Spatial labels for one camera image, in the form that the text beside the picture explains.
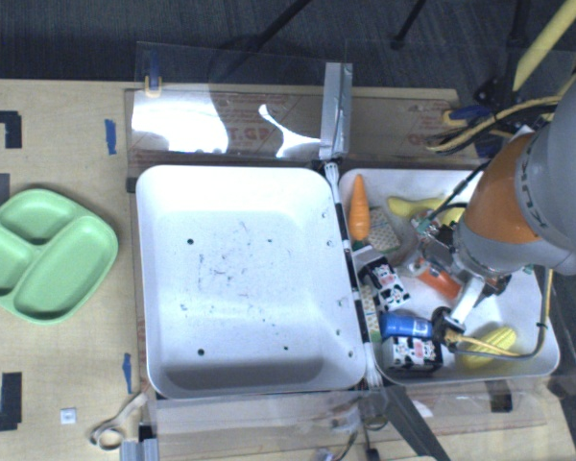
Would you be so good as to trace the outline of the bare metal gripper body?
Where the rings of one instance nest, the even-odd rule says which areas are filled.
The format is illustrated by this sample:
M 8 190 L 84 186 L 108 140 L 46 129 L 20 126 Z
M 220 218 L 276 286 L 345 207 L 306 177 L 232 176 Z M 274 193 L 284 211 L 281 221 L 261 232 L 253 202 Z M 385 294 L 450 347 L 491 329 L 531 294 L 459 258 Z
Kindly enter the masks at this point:
M 412 226 L 417 233 L 416 255 L 412 261 L 412 273 L 417 277 L 453 276 L 453 234 L 460 221 L 462 210 L 443 210 L 430 222 L 432 210 L 419 210 L 412 216 Z

